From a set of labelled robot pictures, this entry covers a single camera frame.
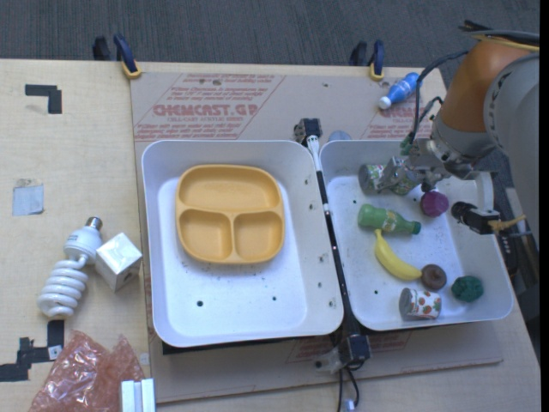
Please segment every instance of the pink bubble wrap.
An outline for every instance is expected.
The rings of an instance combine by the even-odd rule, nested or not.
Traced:
[[[122,381],[144,378],[124,336],[109,351],[84,333],[72,331],[29,412],[118,412]]]

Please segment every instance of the banana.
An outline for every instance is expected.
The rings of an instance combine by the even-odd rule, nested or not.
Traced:
[[[413,281],[421,277],[421,270],[396,256],[389,243],[383,238],[381,229],[374,230],[374,233],[376,234],[376,245],[374,246],[376,258],[391,275],[403,281]]]

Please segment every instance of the spiral fluorescent light bulb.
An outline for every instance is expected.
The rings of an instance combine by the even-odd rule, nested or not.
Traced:
[[[55,264],[37,299],[38,307],[48,318],[74,314],[87,282],[87,275],[80,269],[95,263],[96,251],[102,244],[102,225],[100,218],[90,217],[65,241],[63,251],[69,258]]]

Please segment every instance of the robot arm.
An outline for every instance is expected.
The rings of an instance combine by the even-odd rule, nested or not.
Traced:
[[[539,246],[539,86],[538,51],[481,40],[455,73],[430,138],[415,139],[406,160],[392,158],[377,189],[406,181],[429,191],[452,175],[466,179],[500,148]]]

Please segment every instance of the wooden table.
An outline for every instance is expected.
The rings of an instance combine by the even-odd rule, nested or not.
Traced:
[[[140,63],[144,71],[269,73],[368,77],[367,68]],[[389,70],[404,75],[405,70]],[[442,78],[438,76],[443,88]],[[57,85],[63,114],[48,114],[47,100],[25,95],[26,84]],[[141,246],[130,82],[110,62],[0,60],[0,364],[15,361],[20,337],[45,346],[47,319],[36,298],[63,243],[88,217],[99,216],[103,240],[124,232]],[[44,211],[12,216],[13,189],[25,181],[44,186]],[[493,321],[504,361],[359,381],[357,410],[537,411],[540,365],[518,304]],[[142,276],[113,293],[97,276],[65,335],[80,330],[111,348],[124,334],[137,355],[148,353]],[[51,363],[33,364],[28,381],[0,384],[3,409],[26,410]],[[143,365],[149,374],[147,365]],[[334,410],[338,384],[206,398],[158,410]]]

